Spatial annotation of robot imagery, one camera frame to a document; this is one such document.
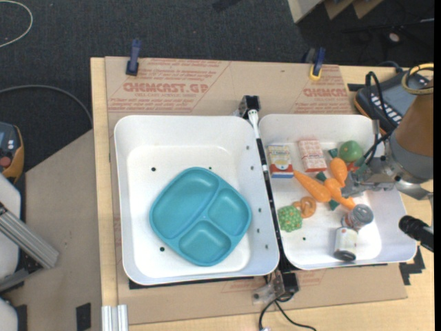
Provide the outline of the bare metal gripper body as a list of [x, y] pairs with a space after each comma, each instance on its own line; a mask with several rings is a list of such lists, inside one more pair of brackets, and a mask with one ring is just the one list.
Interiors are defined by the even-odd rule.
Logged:
[[365, 172], [362, 191], [389, 191], [403, 176], [404, 167], [392, 155], [382, 155], [371, 159], [361, 158], [356, 162], [359, 172]]

